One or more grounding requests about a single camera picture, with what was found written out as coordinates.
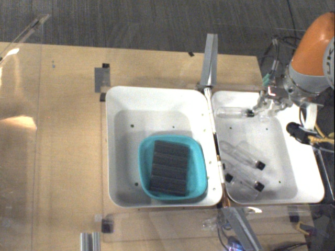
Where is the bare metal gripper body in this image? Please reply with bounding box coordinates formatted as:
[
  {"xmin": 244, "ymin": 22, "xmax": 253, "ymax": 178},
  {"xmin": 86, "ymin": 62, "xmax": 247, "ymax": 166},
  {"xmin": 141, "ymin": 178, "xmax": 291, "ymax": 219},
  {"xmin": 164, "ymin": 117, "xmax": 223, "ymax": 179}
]
[{"xmin": 261, "ymin": 76, "xmax": 325, "ymax": 111}]

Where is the clear plastic bottle black cap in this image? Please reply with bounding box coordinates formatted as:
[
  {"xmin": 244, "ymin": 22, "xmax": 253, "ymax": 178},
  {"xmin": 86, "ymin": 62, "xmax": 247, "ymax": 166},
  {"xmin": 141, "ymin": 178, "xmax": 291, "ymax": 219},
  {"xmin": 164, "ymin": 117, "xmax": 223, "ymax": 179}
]
[
  {"xmin": 234, "ymin": 141, "xmax": 266, "ymax": 171},
  {"xmin": 231, "ymin": 166, "xmax": 265, "ymax": 193},
  {"xmin": 216, "ymin": 107, "xmax": 256, "ymax": 119},
  {"xmin": 219, "ymin": 141, "xmax": 235, "ymax": 184}
]

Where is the white plastic tray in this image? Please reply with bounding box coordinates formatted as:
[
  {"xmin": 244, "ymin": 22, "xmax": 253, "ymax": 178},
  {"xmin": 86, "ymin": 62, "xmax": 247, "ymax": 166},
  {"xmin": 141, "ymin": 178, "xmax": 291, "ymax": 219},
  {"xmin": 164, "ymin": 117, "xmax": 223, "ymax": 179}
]
[
  {"xmin": 210, "ymin": 90, "xmax": 326, "ymax": 205},
  {"xmin": 105, "ymin": 85, "xmax": 224, "ymax": 209}
]

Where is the teal plastic bowl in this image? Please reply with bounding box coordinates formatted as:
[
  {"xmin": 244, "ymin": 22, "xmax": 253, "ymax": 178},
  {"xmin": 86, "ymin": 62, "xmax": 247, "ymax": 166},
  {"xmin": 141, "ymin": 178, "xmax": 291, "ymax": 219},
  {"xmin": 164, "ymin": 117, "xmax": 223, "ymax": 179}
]
[{"xmin": 138, "ymin": 134, "xmax": 209, "ymax": 202}]

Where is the black ribbed block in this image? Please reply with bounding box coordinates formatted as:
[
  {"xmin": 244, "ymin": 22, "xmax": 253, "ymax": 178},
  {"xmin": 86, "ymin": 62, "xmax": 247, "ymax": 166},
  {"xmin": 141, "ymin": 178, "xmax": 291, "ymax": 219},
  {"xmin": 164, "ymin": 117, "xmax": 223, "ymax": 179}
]
[{"xmin": 149, "ymin": 140, "xmax": 191, "ymax": 197}]

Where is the black cylinder on white bracket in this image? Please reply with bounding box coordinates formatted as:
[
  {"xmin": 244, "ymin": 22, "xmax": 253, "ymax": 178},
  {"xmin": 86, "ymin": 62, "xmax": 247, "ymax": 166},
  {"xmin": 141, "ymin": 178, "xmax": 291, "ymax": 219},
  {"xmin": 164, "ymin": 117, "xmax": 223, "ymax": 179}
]
[{"xmin": 285, "ymin": 104, "xmax": 319, "ymax": 144}]

